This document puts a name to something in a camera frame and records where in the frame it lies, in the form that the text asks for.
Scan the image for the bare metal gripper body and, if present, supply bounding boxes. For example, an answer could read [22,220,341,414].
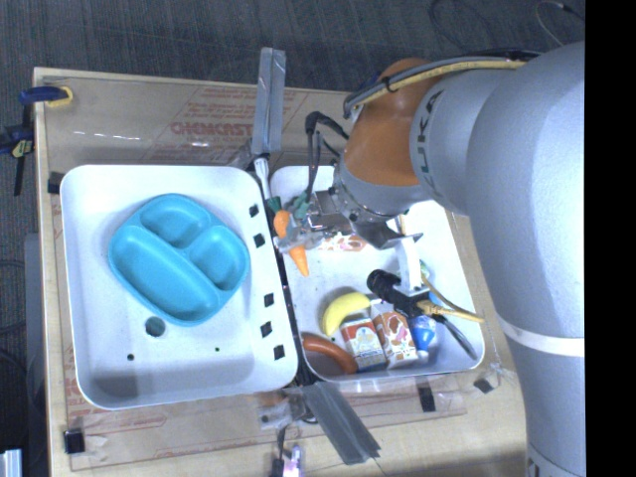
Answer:
[306,189,424,251]

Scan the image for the orange carrot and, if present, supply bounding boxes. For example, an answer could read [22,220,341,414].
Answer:
[272,209,311,278]

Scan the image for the white packet with orange print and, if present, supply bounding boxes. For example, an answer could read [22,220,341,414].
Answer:
[317,234,370,253]

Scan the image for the white plastic tray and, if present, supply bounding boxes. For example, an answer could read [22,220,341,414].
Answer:
[59,164,300,411]
[267,165,486,384]

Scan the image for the yellow banana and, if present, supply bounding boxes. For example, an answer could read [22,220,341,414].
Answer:
[321,291,374,338]

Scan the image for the brown and white carton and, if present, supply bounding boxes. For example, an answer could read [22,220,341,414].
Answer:
[371,301,420,370]

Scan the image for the blue and white bottle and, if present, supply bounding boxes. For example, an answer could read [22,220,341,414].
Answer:
[408,314,439,366]

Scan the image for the orange and white carton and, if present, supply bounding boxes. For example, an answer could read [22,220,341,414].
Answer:
[339,316,389,373]

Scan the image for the red sausage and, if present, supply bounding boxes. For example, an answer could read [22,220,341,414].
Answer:
[301,333,360,377]

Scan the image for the blue divided plate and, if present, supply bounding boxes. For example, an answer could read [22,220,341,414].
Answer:
[107,192,251,328]

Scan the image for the brown cardboard board, red print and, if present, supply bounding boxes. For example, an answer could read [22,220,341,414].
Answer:
[39,82,504,472]

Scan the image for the black cylinder on white bracket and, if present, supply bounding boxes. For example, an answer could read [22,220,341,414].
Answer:
[366,216,433,320]

